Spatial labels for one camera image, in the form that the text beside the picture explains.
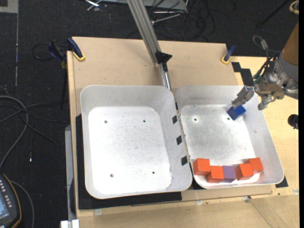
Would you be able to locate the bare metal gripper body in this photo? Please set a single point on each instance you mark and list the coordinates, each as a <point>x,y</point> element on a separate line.
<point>270,88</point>

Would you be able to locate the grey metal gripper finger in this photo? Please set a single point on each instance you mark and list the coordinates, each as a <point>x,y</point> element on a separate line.
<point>243,95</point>
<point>264,102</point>

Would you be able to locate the blue cube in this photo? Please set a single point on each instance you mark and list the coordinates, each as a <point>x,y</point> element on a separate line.
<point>236,113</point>

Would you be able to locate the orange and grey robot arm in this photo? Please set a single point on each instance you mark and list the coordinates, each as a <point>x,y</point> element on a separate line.
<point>291,56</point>

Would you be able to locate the white plastic tray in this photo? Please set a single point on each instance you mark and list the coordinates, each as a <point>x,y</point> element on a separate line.
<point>130,148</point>
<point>218,139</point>

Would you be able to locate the orange cube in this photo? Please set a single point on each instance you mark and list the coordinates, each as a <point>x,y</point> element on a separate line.
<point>216,173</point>
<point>201,166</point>
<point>256,164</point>
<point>244,172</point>

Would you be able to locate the purple cube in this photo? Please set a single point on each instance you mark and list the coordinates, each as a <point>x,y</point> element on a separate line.
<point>229,173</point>

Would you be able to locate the brown flat board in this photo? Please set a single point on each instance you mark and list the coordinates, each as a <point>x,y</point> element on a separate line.
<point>123,65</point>

